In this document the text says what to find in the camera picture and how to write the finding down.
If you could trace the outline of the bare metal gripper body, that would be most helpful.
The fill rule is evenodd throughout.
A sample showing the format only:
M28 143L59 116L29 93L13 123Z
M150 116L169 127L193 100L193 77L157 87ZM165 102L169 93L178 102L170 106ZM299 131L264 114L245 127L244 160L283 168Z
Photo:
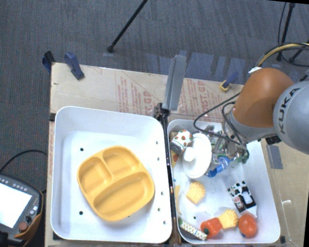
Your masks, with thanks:
M233 140L222 133L217 133L215 137L213 154L216 158L221 156L237 162L247 162L249 151L246 144Z

